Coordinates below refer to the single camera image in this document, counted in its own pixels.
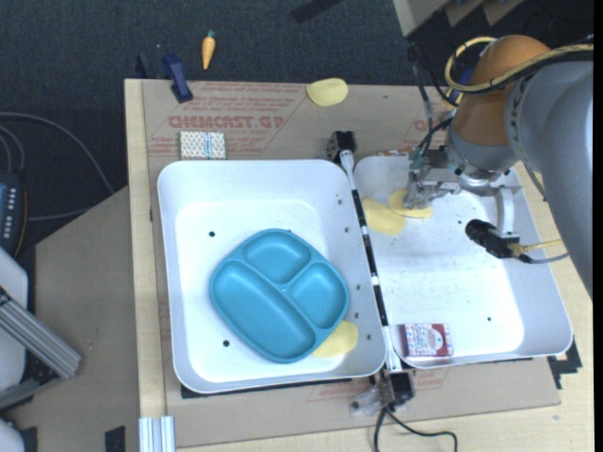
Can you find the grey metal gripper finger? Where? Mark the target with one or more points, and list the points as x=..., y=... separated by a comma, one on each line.
x=410, y=197
x=423, y=198

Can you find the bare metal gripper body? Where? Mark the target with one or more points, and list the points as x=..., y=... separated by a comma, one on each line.
x=440, y=170

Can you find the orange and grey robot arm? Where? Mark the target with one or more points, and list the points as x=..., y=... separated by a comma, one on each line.
x=551, y=125

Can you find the yellow round crisp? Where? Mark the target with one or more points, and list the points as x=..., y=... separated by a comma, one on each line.
x=341, y=342
x=327, y=92
x=381, y=219
x=419, y=212

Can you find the thin black and white rod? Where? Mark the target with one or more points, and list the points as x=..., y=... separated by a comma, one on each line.
x=372, y=262

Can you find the white plastic tray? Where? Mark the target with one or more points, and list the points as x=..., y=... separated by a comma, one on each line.
x=447, y=280
x=198, y=214

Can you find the red and white carton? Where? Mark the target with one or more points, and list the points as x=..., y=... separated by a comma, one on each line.
x=428, y=340

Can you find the blue divided plate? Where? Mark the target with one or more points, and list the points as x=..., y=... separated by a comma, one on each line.
x=278, y=299

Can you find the brown cardboard board red print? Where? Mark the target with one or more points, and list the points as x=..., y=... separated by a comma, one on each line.
x=264, y=111

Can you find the white patterned packet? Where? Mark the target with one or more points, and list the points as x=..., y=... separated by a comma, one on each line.
x=202, y=145

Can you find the orange toy carrot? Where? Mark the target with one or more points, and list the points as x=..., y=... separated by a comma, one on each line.
x=207, y=51

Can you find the black cylinder on white bracket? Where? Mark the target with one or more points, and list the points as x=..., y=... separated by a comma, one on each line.
x=490, y=237

